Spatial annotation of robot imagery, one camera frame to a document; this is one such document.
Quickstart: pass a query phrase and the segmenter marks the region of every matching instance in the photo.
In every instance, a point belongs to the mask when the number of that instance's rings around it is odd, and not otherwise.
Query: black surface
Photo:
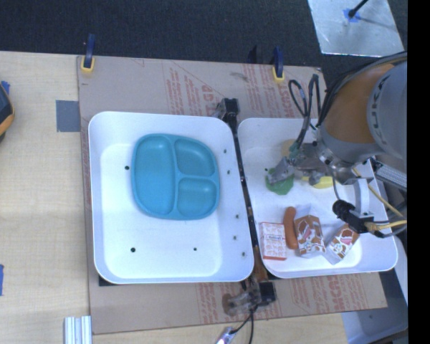
[[[408,0],[388,0],[408,49]],[[0,0],[0,51],[321,67],[327,84],[370,58],[321,54],[307,0]]]

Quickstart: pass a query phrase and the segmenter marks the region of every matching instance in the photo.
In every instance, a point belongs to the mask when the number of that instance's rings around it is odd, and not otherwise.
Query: red and white box
[[[259,231],[263,259],[286,260],[287,245],[284,225],[263,221],[259,224]]]

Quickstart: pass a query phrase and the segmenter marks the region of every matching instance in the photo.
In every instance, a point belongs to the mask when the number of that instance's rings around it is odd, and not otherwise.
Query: silver metal sheet
[[[404,51],[387,0],[307,0],[323,54],[382,57]]]

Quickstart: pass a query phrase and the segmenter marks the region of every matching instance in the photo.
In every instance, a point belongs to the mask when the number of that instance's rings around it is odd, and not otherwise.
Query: blue clamp
[[[81,60],[81,70],[83,72],[91,72],[94,69],[95,58],[92,56],[94,52],[95,34],[89,33],[86,44],[86,55]]]
[[[283,82],[285,80],[284,55],[279,46],[274,48],[274,67],[272,68],[272,74],[274,75],[275,82]]]

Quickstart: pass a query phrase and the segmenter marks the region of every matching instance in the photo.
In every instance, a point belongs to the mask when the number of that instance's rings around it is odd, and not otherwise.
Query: green object
[[[275,168],[271,168],[268,171],[268,174],[271,174],[274,172]],[[293,181],[295,179],[295,175],[292,174],[290,177],[286,178],[285,180],[270,184],[269,179],[267,176],[264,177],[266,180],[266,187],[268,190],[275,192],[277,195],[287,195],[288,192],[293,187]]]

